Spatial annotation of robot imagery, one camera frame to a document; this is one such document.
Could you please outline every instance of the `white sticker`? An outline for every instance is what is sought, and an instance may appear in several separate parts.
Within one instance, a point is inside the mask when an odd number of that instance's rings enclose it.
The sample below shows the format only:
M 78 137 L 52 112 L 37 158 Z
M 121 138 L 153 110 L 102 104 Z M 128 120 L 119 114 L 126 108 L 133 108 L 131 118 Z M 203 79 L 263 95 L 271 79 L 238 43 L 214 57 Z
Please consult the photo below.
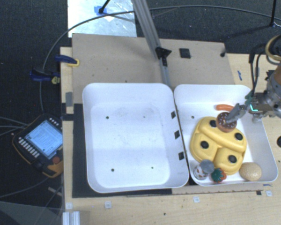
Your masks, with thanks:
M 72 202 L 67 202 L 66 203 L 66 209 L 73 209 L 73 203 Z
M 273 196 L 273 193 L 272 193 L 271 190 L 267 190 L 267 191 L 266 191 L 266 195 L 267 195 L 268 197 L 271 197 L 271 196 Z
M 199 203 L 199 202 L 200 202 L 199 197 L 193 197 L 193 202 L 194 202 L 194 203 Z
M 105 208 L 110 209 L 111 208 L 111 201 L 106 201 L 105 202 Z

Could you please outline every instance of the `black clamp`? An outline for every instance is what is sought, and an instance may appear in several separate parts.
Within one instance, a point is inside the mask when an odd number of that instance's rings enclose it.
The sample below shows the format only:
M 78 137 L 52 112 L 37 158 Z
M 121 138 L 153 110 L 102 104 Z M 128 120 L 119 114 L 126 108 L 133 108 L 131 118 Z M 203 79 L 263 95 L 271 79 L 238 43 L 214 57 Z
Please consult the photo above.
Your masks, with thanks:
M 162 48 L 162 47 L 157 47 L 155 49 L 156 55 L 158 57 L 158 59 L 162 59 L 163 61 L 163 66 L 167 67 L 168 63 L 167 63 L 167 57 L 169 56 L 169 54 L 172 52 L 171 50 Z

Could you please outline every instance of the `green light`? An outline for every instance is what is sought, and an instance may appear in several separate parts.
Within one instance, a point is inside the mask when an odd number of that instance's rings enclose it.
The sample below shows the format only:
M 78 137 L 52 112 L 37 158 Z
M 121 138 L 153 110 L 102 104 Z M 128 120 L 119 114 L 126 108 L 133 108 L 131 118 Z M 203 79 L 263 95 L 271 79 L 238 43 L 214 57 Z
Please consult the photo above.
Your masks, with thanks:
M 251 110 L 252 110 L 253 112 L 257 112 L 257 111 L 258 111 L 258 109 L 253 109 L 252 104 L 250 104 L 250 108 L 251 108 Z

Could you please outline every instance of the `black floor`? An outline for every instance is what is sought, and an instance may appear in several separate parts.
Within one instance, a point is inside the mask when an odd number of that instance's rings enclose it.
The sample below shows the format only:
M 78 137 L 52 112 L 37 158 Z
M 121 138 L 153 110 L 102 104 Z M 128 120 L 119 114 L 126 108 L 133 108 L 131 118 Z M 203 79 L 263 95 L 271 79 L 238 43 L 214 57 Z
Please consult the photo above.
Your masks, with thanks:
M 213 5 L 270 16 L 273 0 L 148 0 L 148 4 L 150 8 Z M 160 38 L 223 42 L 229 53 L 248 53 L 257 44 L 281 34 L 281 27 L 269 26 L 270 17 L 243 11 L 188 7 L 160 14 L 165 11 L 152 11 Z M 281 0 L 277 1 L 275 16 L 281 19 Z M 29 71 L 43 66 L 51 45 L 65 30 L 67 0 L 0 0 L 0 116 L 30 123 L 42 113 L 39 83 L 30 80 Z M 138 25 L 137 33 L 142 36 Z M 60 46 L 70 44 L 70 39 L 63 38 L 52 55 L 59 52 Z M 58 70 L 53 56 L 49 57 L 46 68 Z M 45 111 L 60 116 L 59 86 L 44 83 L 42 94 Z M 16 124 L 0 120 L 0 125 Z M 9 129 L 0 128 L 0 134 Z M 15 152 L 12 137 L 11 133 L 0 137 L 0 196 L 45 179 Z M 52 196 L 48 187 L 58 188 L 60 183 L 60 177 L 50 179 L 29 191 L 0 200 L 45 206 Z M 49 204 L 56 208 L 60 205 L 61 199 L 57 196 Z

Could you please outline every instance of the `orange sausage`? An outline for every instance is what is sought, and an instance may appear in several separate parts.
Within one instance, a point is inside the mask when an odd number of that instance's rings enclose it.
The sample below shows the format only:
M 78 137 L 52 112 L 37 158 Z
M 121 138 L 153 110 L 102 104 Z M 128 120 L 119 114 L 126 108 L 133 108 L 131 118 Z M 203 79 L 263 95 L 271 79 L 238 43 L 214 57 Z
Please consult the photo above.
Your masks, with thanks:
M 215 107 L 215 109 L 218 111 L 223 110 L 223 111 L 228 111 L 228 112 L 230 112 L 233 108 L 234 108 L 234 106 L 227 105 L 227 104 L 219 104 Z

